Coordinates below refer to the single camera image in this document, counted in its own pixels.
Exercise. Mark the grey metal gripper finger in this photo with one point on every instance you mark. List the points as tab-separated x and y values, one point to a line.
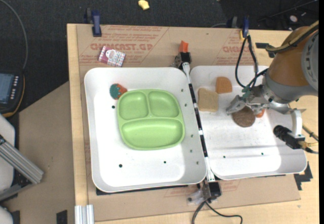
256	109
234	106

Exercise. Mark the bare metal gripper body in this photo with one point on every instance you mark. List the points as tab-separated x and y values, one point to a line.
258	97

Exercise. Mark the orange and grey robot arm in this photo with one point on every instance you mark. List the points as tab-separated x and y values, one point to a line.
291	71

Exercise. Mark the small orange toy piece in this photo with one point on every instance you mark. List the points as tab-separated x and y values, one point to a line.
260	114

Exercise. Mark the brown round biscuit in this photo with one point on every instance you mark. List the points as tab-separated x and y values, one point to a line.
243	119

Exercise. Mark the orange bread slice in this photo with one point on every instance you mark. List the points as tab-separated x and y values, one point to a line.
223	86

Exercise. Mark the tan bread slice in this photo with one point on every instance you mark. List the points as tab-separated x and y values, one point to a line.
208	100

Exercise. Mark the thin black and white rod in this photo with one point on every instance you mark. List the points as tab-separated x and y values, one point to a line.
200	127

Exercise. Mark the white plastic tray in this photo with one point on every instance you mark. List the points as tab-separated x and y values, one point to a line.
141	167
243	152

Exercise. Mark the orange plastic piece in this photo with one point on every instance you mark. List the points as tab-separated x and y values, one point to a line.
184	46

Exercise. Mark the green divided plate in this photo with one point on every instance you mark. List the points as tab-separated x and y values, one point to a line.
152	129

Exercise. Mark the brown cardboard board red print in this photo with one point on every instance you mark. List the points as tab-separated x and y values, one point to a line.
157	38

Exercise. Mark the red and green toy strawberry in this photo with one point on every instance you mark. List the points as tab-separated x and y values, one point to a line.
116	91

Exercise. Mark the pink packet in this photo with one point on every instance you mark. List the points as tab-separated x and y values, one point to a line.
111	56

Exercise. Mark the yellow toy piece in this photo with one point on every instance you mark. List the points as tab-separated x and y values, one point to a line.
143	4

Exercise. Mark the black cylinder on white bracket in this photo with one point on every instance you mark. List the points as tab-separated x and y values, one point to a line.
286	135

